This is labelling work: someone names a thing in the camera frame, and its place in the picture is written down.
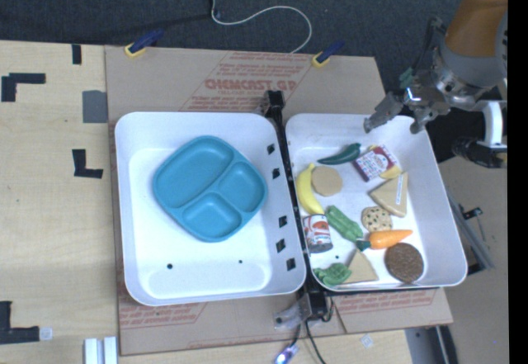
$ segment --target white tray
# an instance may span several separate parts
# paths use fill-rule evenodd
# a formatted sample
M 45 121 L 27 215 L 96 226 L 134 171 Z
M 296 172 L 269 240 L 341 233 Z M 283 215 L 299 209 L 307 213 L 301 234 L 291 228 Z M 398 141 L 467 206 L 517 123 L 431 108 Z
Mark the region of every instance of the white tray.
M 231 144 L 258 169 L 268 188 L 257 214 L 218 243 L 190 235 L 153 195 L 158 167 L 200 135 Z M 299 233 L 276 131 L 267 119 L 249 113 L 135 112 L 119 119 L 115 145 L 125 284 L 138 302 L 171 305 L 279 295 L 303 285 Z
M 408 172 L 408 213 L 403 218 L 394 216 L 393 222 L 394 229 L 413 230 L 404 242 L 414 245 L 422 253 L 425 264 L 422 277 L 412 285 L 394 279 L 384 265 L 385 250 L 369 248 L 364 253 L 379 280 L 348 285 L 344 291 L 428 288 L 461 283 L 466 276 L 467 262 L 427 132 L 411 134 L 409 126 L 413 120 L 397 116 L 366 134 L 363 130 L 366 117 L 300 114 L 291 117 L 285 128 L 294 177 L 310 163 L 317 164 L 318 159 L 331 156 L 353 143 L 361 143 L 362 152 L 372 144 L 385 144 L 400 167 Z M 343 179 L 342 191 L 330 197 L 315 195 L 324 208 L 335 205 L 362 227 L 361 211 L 375 205 L 368 192 L 385 180 L 377 177 L 365 182 L 351 163 L 339 164 L 335 169 Z M 300 213 L 301 218 L 307 215 L 302 207 Z M 367 230 L 363 230 L 368 239 Z M 333 248 L 325 253 L 310 254 L 312 268 L 326 268 L 335 262 L 347 265 L 351 261 L 355 245 L 333 228 L 330 231 Z

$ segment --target cardboard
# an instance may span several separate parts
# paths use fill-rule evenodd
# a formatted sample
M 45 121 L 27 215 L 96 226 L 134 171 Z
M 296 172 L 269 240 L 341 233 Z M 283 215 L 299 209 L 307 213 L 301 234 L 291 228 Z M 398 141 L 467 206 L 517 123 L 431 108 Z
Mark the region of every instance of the cardboard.
M 130 298 L 122 277 L 113 130 L 132 111 L 259 111 L 266 90 L 284 93 L 285 122 L 302 112 L 369 114 L 384 95 L 375 60 L 333 56 L 316 69 L 307 54 L 148 48 L 130 59 L 112 46 L 105 53 L 121 355 L 291 339 L 294 330 L 276 329 L 274 313 L 292 306 L 295 294 L 163 307 Z M 313 336 L 453 321 L 443 289 L 333 301 L 336 312 L 328 323 L 313 325 Z

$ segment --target black hole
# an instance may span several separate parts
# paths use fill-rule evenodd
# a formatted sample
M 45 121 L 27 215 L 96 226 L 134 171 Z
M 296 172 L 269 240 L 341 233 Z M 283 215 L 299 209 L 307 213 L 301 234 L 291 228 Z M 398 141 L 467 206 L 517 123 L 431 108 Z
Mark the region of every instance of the black hole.
M 291 269 L 295 268 L 295 259 L 294 258 L 290 258 L 289 260 L 286 261 L 286 268 L 288 269 L 288 272 Z
M 280 253 L 284 248 L 286 248 L 286 242 L 284 239 L 281 239 L 275 244 L 275 246 L 277 247 L 277 252 Z

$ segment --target white cable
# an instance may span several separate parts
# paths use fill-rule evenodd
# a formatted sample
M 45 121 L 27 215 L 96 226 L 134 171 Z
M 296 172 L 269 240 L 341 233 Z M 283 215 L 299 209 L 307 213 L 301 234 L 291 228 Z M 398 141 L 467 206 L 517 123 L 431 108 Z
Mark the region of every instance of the white cable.
M 272 7 L 267 7 L 266 9 L 263 9 L 257 13 L 253 13 L 251 16 L 245 18 L 245 19 L 242 19 L 241 21 L 234 21 L 234 22 L 224 22 L 224 21 L 220 21 L 219 19 L 216 18 L 215 16 L 215 4 L 216 4 L 216 0 L 211 0 L 212 2 L 212 5 L 211 5 L 211 17 L 213 19 L 214 22 L 216 22 L 217 24 L 220 24 L 220 25 L 224 25 L 224 26 L 233 26 L 233 25 L 240 25 L 240 24 L 243 24 L 245 22 L 248 22 L 250 20 L 252 20 L 253 18 L 255 17 L 258 17 L 259 15 L 263 14 L 263 13 L 266 13 L 266 12 L 269 12 L 271 10 L 274 10 L 274 9 L 288 9 L 288 10 L 291 10 L 291 11 L 294 11 L 294 12 L 297 12 L 299 13 L 303 18 L 304 20 L 306 21 L 306 23 L 308 24 L 308 37 L 306 38 L 306 40 L 304 41 L 304 43 L 302 45 L 300 45 L 299 47 L 297 47 L 295 50 L 293 50 L 291 53 L 297 53 L 299 50 L 303 49 L 307 44 L 308 42 L 310 41 L 310 39 L 312 38 L 312 24 L 310 22 L 310 20 L 308 19 L 308 17 L 302 13 L 299 9 L 295 8 L 295 7 L 292 7 L 292 6 L 272 6 Z

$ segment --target wooden table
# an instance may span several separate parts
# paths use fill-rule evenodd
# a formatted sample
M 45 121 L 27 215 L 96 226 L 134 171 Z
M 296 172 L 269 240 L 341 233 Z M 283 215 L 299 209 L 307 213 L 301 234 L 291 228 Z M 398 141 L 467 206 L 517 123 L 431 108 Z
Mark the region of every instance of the wooden table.
M 81 363 L 83 340 L 118 335 L 107 123 L 83 123 L 82 94 L 106 90 L 104 47 L 0 42 L 0 75 L 45 73 L 0 102 L 0 300 L 12 327 L 53 329 L 53 339 L 0 345 L 0 363 Z M 72 151 L 102 178 L 75 177 Z M 403 330 L 318 338 L 327 362 L 412 363 Z M 120 357 L 140 362 L 272 362 L 284 342 Z M 318 362 L 307 340 L 294 362 Z

